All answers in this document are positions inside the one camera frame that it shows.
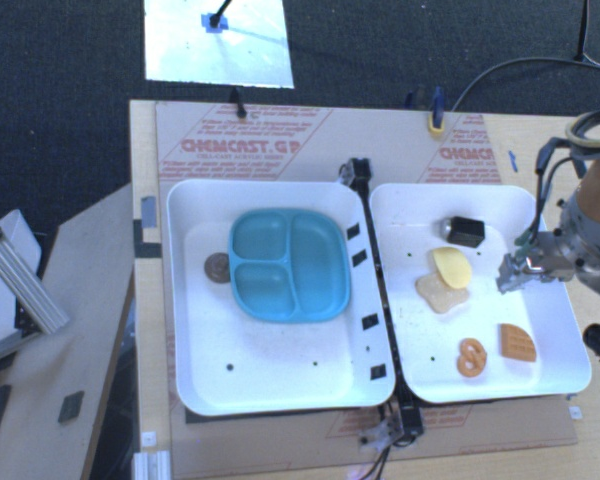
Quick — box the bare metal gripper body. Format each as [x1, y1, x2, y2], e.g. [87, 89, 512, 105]
[524, 231, 582, 284]

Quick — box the white plastic tray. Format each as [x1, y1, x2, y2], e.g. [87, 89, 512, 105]
[368, 182, 594, 405]
[165, 178, 398, 417]

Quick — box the yellow potato chip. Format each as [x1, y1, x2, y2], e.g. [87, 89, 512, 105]
[431, 246, 474, 291]

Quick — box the black bottle with silver cap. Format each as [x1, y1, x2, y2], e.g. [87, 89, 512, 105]
[439, 215, 487, 249]

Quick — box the orange waffle biscuit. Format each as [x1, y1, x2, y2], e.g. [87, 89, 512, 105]
[498, 322, 539, 364]

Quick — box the pale bread slice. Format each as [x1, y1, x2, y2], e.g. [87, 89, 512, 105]
[414, 272, 471, 315]

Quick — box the orange pretzel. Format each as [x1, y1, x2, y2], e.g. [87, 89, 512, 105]
[455, 337, 489, 381]

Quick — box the thin black rod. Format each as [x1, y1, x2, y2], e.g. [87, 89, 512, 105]
[357, 183, 412, 409]

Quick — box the brown cardboard board red print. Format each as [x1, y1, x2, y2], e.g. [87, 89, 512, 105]
[154, 99, 580, 465]

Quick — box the blue divided plate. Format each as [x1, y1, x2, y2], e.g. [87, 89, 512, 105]
[227, 207, 352, 325]

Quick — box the brown round biscuit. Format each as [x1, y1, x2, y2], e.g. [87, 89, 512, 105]
[203, 252, 233, 285]

